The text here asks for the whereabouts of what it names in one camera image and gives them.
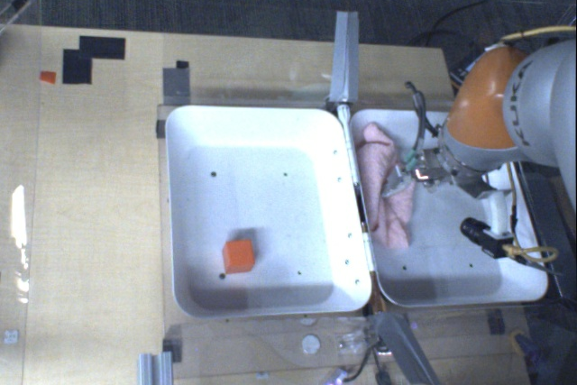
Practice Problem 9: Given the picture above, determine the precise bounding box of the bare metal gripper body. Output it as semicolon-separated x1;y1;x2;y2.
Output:
405;148;452;196

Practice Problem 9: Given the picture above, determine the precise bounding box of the pink cloth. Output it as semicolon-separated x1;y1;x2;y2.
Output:
354;122;417;251

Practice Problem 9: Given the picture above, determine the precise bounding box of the white plastic tray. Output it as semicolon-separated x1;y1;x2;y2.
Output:
349;108;551;309
164;105;374;321

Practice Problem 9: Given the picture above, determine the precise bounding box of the orange cube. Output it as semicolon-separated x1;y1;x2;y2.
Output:
222;238;257;276

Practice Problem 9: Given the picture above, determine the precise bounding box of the black cylinder on white bracket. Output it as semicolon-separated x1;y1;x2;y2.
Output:
460;166;517;260

